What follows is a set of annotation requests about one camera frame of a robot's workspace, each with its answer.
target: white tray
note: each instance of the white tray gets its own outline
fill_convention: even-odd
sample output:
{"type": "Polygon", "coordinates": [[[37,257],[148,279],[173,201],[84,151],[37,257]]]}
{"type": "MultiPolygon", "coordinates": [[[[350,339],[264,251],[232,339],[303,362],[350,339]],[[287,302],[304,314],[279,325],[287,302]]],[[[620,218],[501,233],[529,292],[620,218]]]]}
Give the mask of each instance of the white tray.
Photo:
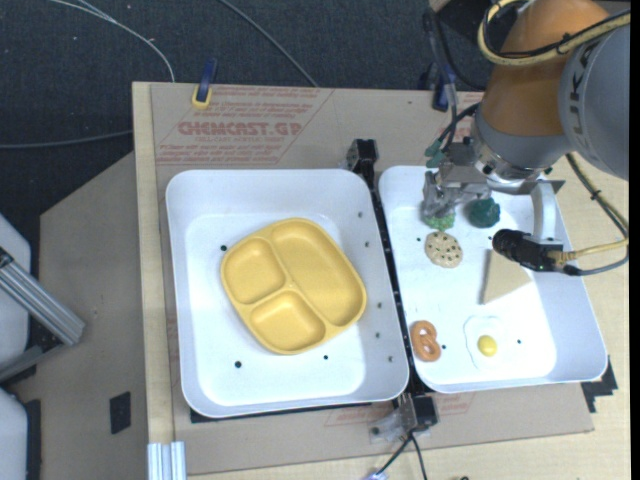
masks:
{"type": "Polygon", "coordinates": [[[402,332],[369,190],[340,169],[195,170],[166,192],[182,390],[211,418],[396,398],[409,377],[402,332]],[[279,355],[237,315],[220,262],[243,237],[278,220],[321,225],[367,290],[358,322],[317,348],[279,355]]]}
{"type": "MultiPolygon", "coordinates": [[[[423,167],[392,167],[379,184],[407,325],[430,321],[443,346],[435,362],[415,358],[422,381],[436,391],[455,393],[600,377],[607,353],[581,278],[529,271],[532,283],[480,304],[491,237],[503,228],[531,232],[531,198],[494,192],[501,218],[488,229],[472,226],[457,211],[447,232],[460,243],[464,259],[446,269],[424,252],[424,239],[434,231],[420,218],[425,172],[423,167]],[[499,353],[491,359],[476,346],[488,329],[498,339],[499,353]]],[[[556,227],[556,238],[568,245],[559,213],[556,227]]]]}

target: pretzel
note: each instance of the pretzel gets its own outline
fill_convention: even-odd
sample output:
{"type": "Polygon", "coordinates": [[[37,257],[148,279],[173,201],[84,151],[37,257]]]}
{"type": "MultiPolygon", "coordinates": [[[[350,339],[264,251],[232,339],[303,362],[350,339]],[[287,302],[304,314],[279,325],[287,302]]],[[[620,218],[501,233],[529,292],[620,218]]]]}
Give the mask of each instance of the pretzel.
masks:
{"type": "Polygon", "coordinates": [[[442,350],[436,341],[438,333],[435,326],[427,320],[420,320],[411,327],[413,351],[423,361],[437,361],[442,350]]]}

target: triangular bread slice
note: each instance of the triangular bread slice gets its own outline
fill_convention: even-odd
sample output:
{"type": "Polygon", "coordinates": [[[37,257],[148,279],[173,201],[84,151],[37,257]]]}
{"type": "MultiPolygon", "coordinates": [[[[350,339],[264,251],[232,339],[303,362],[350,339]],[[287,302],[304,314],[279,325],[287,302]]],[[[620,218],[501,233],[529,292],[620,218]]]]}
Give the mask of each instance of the triangular bread slice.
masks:
{"type": "Polygon", "coordinates": [[[489,251],[482,304],[496,300],[531,282],[524,268],[494,250],[489,251]]]}

